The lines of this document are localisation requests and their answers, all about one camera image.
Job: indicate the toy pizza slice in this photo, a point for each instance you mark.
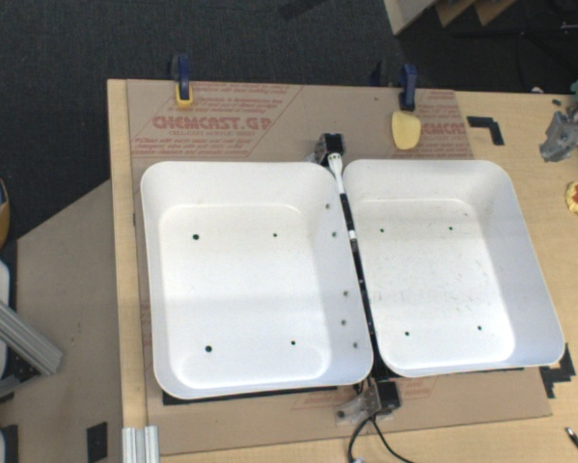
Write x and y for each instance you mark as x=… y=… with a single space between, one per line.
x=577 y=198

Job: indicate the brown cardboard board red print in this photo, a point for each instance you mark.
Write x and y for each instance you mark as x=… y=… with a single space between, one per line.
x=346 y=114

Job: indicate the thin black and white rod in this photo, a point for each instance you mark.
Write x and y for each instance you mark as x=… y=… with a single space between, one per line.
x=357 y=253

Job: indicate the white plastic tray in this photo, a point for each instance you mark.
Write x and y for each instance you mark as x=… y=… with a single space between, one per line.
x=443 y=268
x=250 y=278

